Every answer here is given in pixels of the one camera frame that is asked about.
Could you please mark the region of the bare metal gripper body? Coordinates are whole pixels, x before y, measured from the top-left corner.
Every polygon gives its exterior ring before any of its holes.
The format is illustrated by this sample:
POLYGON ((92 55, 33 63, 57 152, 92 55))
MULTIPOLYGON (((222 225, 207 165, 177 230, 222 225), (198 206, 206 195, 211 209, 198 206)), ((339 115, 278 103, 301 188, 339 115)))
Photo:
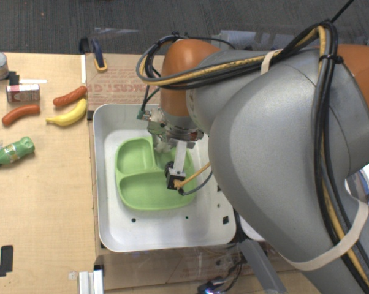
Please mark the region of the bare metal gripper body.
POLYGON ((174 116, 165 112, 161 107, 152 108, 146 112, 147 130, 152 136, 153 146, 162 149, 172 147, 170 140, 183 140, 188 148, 204 137, 204 132, 197 128, 189 116, 174 116))

